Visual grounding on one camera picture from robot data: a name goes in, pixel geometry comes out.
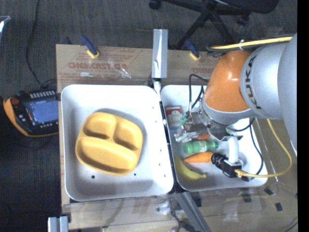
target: toy banana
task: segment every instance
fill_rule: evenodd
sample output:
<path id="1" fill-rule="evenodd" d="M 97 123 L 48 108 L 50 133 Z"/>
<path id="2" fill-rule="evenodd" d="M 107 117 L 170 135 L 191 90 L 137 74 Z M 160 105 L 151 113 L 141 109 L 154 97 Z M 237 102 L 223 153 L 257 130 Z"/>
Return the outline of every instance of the toy banana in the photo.
<path id="1" fill-rule="evenodd" d="M 184 178 L 189 180 L 198 180 L 200 178 L 206 178 L 206 174 L 199 174 L 188 169 L 179 157 L 175 157 L 176 171 Z"/>

